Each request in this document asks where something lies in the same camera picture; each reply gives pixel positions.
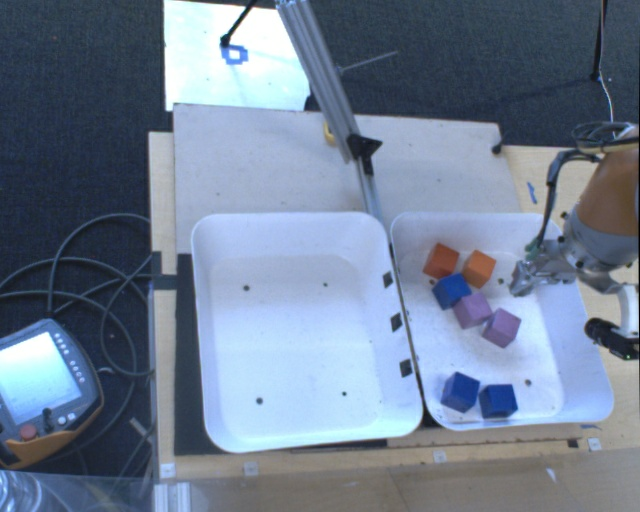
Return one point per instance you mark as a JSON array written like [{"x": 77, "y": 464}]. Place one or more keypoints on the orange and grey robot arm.
[{"x": 612, "y": 195}]

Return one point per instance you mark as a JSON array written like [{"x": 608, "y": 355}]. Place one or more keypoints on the black cylinder on white bracket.
[{"x": 612, "y": 336}]

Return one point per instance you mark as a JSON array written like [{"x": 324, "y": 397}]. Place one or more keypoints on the pale wood board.
[{"x": 161, "y": 350}]

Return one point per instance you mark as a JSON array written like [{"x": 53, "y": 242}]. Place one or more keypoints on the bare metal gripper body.
[{"x": 555, "y": 262}]

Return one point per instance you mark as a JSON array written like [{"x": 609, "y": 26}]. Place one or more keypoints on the purple cube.
[
  {"x": 501, "y": 327},
  {"x": 472, "y": 310}
]

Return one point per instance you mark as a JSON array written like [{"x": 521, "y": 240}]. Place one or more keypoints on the white plastic tray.
[
  {"x": 545, "y": 360},
  {"x": 295, "y": 340}
]

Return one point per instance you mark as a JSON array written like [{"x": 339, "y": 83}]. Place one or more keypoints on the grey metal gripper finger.
[
  {"x": 531, "y": 281},
  {"x": 517, "y": 282}
]

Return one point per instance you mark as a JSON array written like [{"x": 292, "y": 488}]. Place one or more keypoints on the orange cube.
[
  {"x": 440, "y": 260},
  {"x": 480, "y": 267}
]

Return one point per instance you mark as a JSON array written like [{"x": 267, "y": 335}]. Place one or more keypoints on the blue cube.
[
  {"x": 450, "y": 291},
  {"x": 460, "y": 391},
  {"x": 498, "y": 401}
]

